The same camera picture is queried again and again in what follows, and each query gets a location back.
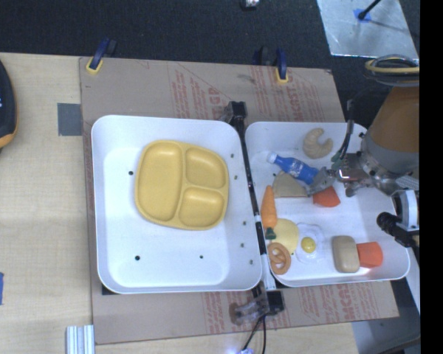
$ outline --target orange carrot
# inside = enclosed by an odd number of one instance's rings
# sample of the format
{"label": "orange carrot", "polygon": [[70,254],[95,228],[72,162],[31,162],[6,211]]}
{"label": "orange carrot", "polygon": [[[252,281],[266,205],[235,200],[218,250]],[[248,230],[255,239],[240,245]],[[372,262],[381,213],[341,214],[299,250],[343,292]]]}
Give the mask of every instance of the orange carrot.
{"label": "orange carrot", "polygon": [[381,266],[384,254],[377,241],[356,244],[357,253],[360,257],[360,266],[363,268],[375,268]]}
{"label": "orange carrot", "polygon": [[275,210],[274,191],[271,185],[266,186],[263,202],[261,204],[261,222],[264,229],[274,228],[278,222],[278,214]]}
{"label": "orange carrot", "polygon": [[335,207],[340,204],[337,192],[334,191],[333,186],[328,187],[321,192],[313,195],[313,203],[320,204],[324,207]]}

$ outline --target blue mark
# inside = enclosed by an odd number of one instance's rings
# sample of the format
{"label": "blue mark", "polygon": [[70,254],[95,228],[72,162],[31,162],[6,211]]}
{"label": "blue mark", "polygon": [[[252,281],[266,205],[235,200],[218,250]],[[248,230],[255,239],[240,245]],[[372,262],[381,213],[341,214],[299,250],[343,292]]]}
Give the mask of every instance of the blue mark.
{"label": "blue mark", "polygon": [[5,274],[3,274],[0,271],[0,305],[3,305],[3,277],[5,276]]}
{"label": "blue mark", "polygon": [[369,12],[366,13],[365,17],[363,19],[360,19],[358,16],[360,15],[360,13],[363,11],[364,9],[355,9],[354,12],[354,17],[356,17],[359,22],[369,22],[372,18],[371,15],[369,14]]}

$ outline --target cardboard sheet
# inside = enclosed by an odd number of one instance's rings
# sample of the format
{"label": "cardboard sheet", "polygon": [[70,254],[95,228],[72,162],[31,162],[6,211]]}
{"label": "cardboard sheet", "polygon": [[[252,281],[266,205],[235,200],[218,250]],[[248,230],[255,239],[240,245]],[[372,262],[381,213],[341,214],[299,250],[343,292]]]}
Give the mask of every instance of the cardboard sheet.
{"label": "cardboard sheet", "polygon": [[[107,114],[218,119],[229,101],[245,101],[247,123],[343,122],[333,77],[325,69],[289,68],[278,84],[273,67],[105,58],[89,74],[80,59],[86,167],[92,310],[96,344],[248,331],[230,306],[253,299],[250,291],[118,295],[97,274],[90,130]],[[353,322],[398,316],[389,282],[283,288],[286,309],[268,329]]]}

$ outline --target white tray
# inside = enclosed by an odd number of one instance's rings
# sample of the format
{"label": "white tray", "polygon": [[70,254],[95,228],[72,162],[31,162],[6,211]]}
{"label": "white tray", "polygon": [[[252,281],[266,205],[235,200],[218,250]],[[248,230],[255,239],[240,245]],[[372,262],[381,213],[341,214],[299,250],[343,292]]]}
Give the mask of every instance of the white tray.
{"label": "white tray", "polygon": [[[320,141],[332,138],[332,152],[322,159],[309,159],[303,152],[303,138],[313,128],[321,127],[325,133]],[[330,158],[340,148],[346,132],[345,123],[324,122],[256,122],[247,128],[246,143],[250,167],[255,184],[255,194],[259,206],[265,188],[274,181],[280,171],[275,164],[267,162],[267,155],[273,151],[281,156],[295,157],[308,165],[320,169],[331,167]],[[358,136],[366,129],[355,125],[348,147],[349,152],[360,149]],[[275,275],[277,280],[289,287],[327,285],[335,283],[369,282],[394,280],[404,277],[410,267],[406,248],[398,244],[392,236],[383,232],[376,219],[381,212],[395,214],[390,197],[374,188],[363,188],[351,198],[345,196],[344,186],[336,182],[334,188],[340,197],[340,205],[327,208],[313,204],[312,198],[276,198],[275,205],[279,218],[294,223],[320,226],[326,245],[324,258],[318,262],[302,263],[292,256],[292,264],[284,275]],[[352,236],[356,243],[377,241],[382,248],[384,261],[381,266],[368,269],[360,268],[357,273],[340,273],[334,267],[331,238],[336,235]]]}
{"label": "white tray", "polygon": [[[177,140],[217,152],[230,188],[223,221],[206,231],[160,226],[134,203],[142,149]],[[120,294],[241,291],[261,278],[261,258],[239,136],[220,121],[105,116],[92,127],[97,269]]]}

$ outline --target egg yolk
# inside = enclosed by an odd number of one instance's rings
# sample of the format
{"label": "egg yolk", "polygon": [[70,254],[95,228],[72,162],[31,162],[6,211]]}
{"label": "egg yolk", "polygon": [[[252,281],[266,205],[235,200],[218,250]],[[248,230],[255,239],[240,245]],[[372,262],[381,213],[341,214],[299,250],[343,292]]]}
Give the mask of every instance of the egg yolk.
{"label": "egg yolk", "polygon": [[317,248],[317,244],[311,237],[304,237],[301,241],[301,247],[307,253],[312,253]]}

